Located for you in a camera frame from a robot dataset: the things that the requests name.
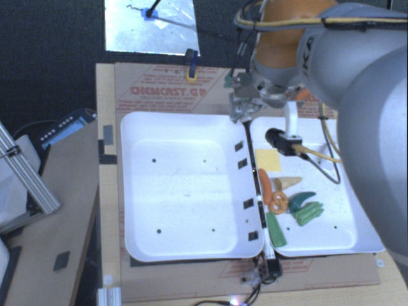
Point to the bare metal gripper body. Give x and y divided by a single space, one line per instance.
252 91

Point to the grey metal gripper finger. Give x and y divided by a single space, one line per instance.
235 112
248 111

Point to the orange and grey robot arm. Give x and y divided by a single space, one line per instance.
357 75

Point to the yellow square cheese slice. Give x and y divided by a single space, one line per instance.
267 161

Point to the brown cardboard board red print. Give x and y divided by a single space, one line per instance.
178 91

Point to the thin black and white rod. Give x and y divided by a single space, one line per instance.
256 183

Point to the orange carrot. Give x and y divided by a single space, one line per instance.
265 183

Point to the beige ice cream cone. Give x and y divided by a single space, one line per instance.
287 182

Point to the white plastic tray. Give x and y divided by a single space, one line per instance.
185 190
322 234

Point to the orange pretzel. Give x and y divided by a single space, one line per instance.
274 207

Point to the teal pepper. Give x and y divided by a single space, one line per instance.
299 199

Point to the green bean bundle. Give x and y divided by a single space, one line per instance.
307 214

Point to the black cylinder on white bracket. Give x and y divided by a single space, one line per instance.
284 142

